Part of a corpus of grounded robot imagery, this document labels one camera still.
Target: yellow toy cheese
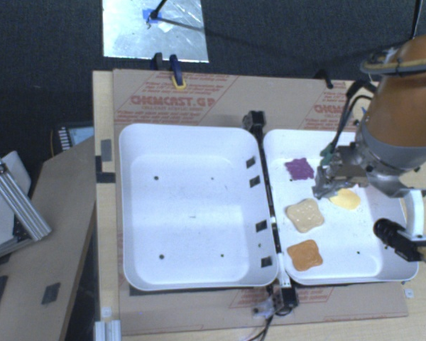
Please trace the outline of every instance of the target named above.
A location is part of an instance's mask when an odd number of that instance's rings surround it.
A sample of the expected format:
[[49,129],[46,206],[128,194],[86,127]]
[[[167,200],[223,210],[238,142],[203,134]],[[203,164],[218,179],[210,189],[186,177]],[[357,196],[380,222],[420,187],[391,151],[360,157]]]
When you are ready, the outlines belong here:
[[360,197],[346,188],[342,188],[338,191],[336,196],[331,196],[329,198],[336,206],[345,208],[346,210],[355,210],[361,202]]

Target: tray hole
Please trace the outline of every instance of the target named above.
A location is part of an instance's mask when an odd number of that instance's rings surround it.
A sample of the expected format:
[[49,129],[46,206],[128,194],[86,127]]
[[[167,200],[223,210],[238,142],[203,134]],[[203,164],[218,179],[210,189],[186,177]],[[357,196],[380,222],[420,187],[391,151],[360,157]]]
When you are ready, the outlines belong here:
[[256,232],[267,229],[267,220],[260,221],[256,224]]
[[258,175],[255,178],[252,178],[249,180],[249,187],[254,187],[255,185],[258,185],[261,182],[261,177]]
[[252,167],[254,164],[256,164],[256,157],[255,156],[246,161],[246,167],[247,168]]
[[267,256],[266,258],[261,259],[261,268],[265,268],[266,266],[273,265],[273,262],[271,261],[271,256]]

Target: wooden table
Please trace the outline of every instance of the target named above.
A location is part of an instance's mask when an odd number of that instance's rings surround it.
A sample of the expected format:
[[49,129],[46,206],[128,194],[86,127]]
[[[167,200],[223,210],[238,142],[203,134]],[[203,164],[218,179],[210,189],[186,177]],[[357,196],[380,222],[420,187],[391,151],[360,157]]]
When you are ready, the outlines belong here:
[[[111,72],[94,73],[94,120],[96,156],[101,155],[102,141],[113,138],[114,108],[112,104],[113,75]],[[102,163],[102,171],[115,171],[115,158]],[[404,182],[426,188],[426,164],[418,173],[409,173]],[[119,291],[117,277],[117,242],[115,221],[115,184],[97,185],[97,225],[99,247],[99,289],[102,320],[119,319]],[[426,234],[426,198],[425,198]],[[278,325],[271,327],[266,340],[426,340],[426,264],[420,264],[418,275],[404,285],[413,291],[413,298],[407,299],[409,316],[375,320],[317,323],[306,325]],[[197,332],[176,332],[157,335],[123,337],[125,341],[151,340],[247,340],[258,331],[257,328],[230,330],[208,330]]]

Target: black cable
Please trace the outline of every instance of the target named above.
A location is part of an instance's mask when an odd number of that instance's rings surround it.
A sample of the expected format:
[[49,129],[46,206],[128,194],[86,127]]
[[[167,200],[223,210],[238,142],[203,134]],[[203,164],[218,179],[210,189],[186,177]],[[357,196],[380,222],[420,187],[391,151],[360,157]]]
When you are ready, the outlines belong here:
[[277,316],[279,316],[279,317],[285,317],[286,315],[289,315],[289,314],[291,314],[291,313],[292,313],[292,309],[287,310],[287,311],[285,311],[285,312],[281,312],[281,311],[276,312],[276,313],[275,313],[275,315],[277,315]]
[[350,118],[350,114],[352,113],[352,110],[354,109],[354,106],[359,99],[372,100],[371,97],[366,96],[364,94],[360,94],[359,96],[354,98],[354,101],[352,101],[349,108],[348,108],[348,106],[349,106],[349,103],[350,103],[350,99],[348,99],[346,101],[346,104],[344,105],[343,114],[341,115],[341,119],[339,119],[339,125],[338,125],[338,129],[337,129],[337,132],[336,132],[336,136],[334,137],[334,139],[332,141],[331,153],[333,153],[333,151],[335,150],[336,145],[338,144],[338,141],[339,141],[339,137],[341,136],[342,131],[346,127],[347,122]]
[[260,331],[256,336],[254,336],[254,337],[252,337],[252,338],[250,338],[249,340],[247,340],[247,341],[255,341],[255,340],[259,340],[259,341],[264,341],[265,340],[265,337],[266,337],[266,335],[267,335],[267,332],[268,332],[268,329],[270,328],[270,324],[271,324],[271,321],[273,320],[273,316],[270,316],[268,319],[267,319],[267,322],[266,322],[266,324],[265,324],[265,327],[263,328],[263,330],[262,331]]
[[342,125],[342,122],[344,121],[344,117],[347,115],[347,107],[349,107],[350,100],[352,99],[353,96],[355,96],[355,94],[362,87],[366,88],[368,91],[372,93],[375,93],[377,90],[376,86],[374,86],[372,83],[367,82],[365,80],[357,80],[354,83],[352,83],[352,85],[349,87],[349,89],[346,92],[346,103],[344,104],[344,108],[341,113],[341,118],[339,119],[339,125],[336,132],[336,136],[334,137],[333,141],[330,144],[330,153],[334,152],[336,145],[338,144],[339,135],[341,135],[341,131],[342,131],[341,125]]
[[421,7],[423,0],[415,1],[415,10],[413,11],[413,22],[412,22],[412,31],[410,33],[410,39],[413,39],[417,34],[418,21],[420,20]]
[[380,75],[380,76],[398,76],[405,77],[408,75],[418,75],[419,73],[426,72],[426,63],[413,66],[405,67],[394,67],[391,66],[392,63],[389,63],[390,67],[383,67],[385,64],[376,64],[374,66],[368,65],[367,61],[363,61],[360,66],[360,71],[368,75]]

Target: wire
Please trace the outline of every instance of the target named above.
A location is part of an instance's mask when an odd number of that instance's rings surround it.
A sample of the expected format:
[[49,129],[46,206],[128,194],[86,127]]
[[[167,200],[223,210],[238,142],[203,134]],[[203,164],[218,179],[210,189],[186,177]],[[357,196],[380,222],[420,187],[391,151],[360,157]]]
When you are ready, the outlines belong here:
[[270,324],[271,324],[271,321],[273,320],[273,316],[270,316],[268,319],[267,319],[267,322],[266,322],[266,324],[265,324],[265,327],[263,328],[263,330],[262,331],[260,331],[256,336],[254,336],[254,337],[252,337],[252,338],[250,338],[249,340],[247,340],[247,341],[255,341],[255,340],[259,340],[259,341],[264,341],[265,340],[265,337],[266,337],[266,335],[267,335],[267,332],[268,332],[268,329],[270,328]]
[[54,154],[54,131],[50,131],[50,155],[52,158],[55,156]]
[[370,75],[414,75],[426,72],[426,58],[394,63],[370,63],[365,60],[361,63],[360,71]]
[[341,118],[339,119],[339,125],[336,132],[336,136],[334,137],[333,141],[324,149],[326,151],[329,150],[330,154],[333,154],[336,145],[338,144],[339,135],[341,135],[341,132],[344,127],[342,127],[342,123],[344,121],[344,118],[347,116],[347,108],[349,107],[350,100],[353,96],[361,89],[366,88],[369,92],[375,93],[377,90],[377,87],[374,86],[372,83],[364,81],[364,80],[357,80],[349,87],[349,89],[346,92],[346,103],[344,104],[344,108],[342,109]]
[[415,1],[415,10],[413,11],[412,32],[410,33],[410,39],[413,39],[417,35],[418,21],[420,20],[422,5],[423,0]]
[[349,107],[350,100],[348,100],[346,102],[346,104],[344,105],[343,114],[341,115],[341,119],[339,120],[339,126],[338,126],[338,129],[337,129],[337,132],[336,132],[336,136],[334,137],[334,139],[332,141],[332,152],[336,148],[336,145],[338,144],[338,141],[339,141],[339,137],[341,136],[342,131],[346,127],[347,122],[348,122],[349,117],[350,117],[350,114],[352,113],[352,110],[354,109],[354,106],[358,102],[359,99],[372,100],[371,97],[366,96],[364,94],[360,94],[359,96],[357,96],[357,97],[354,98],[354,100],[352,101],[350,107]]
[[279,317],[285,317],[286,315],[289,315],[292,313],[292,308],[290,310],[287,310],[285,312],[276,312],[275,315],[279,316]]

